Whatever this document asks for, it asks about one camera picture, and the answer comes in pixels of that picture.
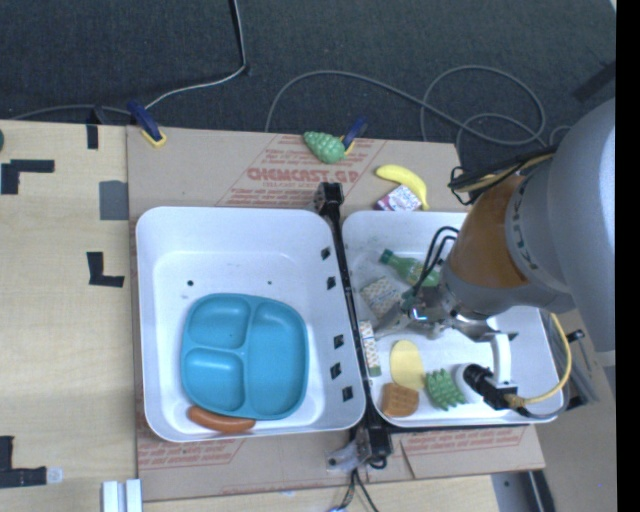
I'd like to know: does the green bottle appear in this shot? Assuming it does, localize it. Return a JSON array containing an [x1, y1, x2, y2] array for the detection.
[[377, 248, 442, 289]]

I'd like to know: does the blue divided plate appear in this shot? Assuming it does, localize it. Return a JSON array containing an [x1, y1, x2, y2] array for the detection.
[[179, 292, 310, 422]]

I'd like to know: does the brown cardboard board red print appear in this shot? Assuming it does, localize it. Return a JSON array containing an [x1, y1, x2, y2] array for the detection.
[[125, 124, 547, 502]]

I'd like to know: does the black block with thin wires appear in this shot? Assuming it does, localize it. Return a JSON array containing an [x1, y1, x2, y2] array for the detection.
[[360, 424, 394, 460], [312, 181, 346, 215]]

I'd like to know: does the white and green carton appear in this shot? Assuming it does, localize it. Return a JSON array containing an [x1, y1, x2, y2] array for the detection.
[[357, 320, 384, 378]]

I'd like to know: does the orange sausage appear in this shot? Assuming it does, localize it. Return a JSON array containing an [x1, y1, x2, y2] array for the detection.
[[187, 404, 258, 435]]

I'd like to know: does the thin black rod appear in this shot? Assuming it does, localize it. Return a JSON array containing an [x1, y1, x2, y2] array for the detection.
[[325, 207, 389, 474]]

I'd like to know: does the yellow oval chip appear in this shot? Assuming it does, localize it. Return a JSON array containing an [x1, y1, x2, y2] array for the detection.
[[389, 339, 427, 391]]

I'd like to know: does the brown waffle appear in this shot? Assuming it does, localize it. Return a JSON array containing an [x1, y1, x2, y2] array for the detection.
[[380, 382, 421, 419]]

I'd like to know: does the black cylinder on white bracket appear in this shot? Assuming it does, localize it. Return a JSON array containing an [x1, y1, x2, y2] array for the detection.
[[462, 330, 520, 412]]

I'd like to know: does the yellow banana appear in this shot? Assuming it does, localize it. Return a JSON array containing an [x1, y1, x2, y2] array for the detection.
[[374, 164, 432, 212]]

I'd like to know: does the purple and white carton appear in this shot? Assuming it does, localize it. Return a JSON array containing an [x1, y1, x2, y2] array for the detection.
[[374, 184, 424, 213]]

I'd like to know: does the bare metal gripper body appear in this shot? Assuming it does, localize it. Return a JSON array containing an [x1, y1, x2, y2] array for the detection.
[[401, 284, 520, 345]]

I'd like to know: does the white plastic tray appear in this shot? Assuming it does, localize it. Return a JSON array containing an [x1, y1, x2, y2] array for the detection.
[[341, 209, 567, 429], [134, 205, 367, 444]]

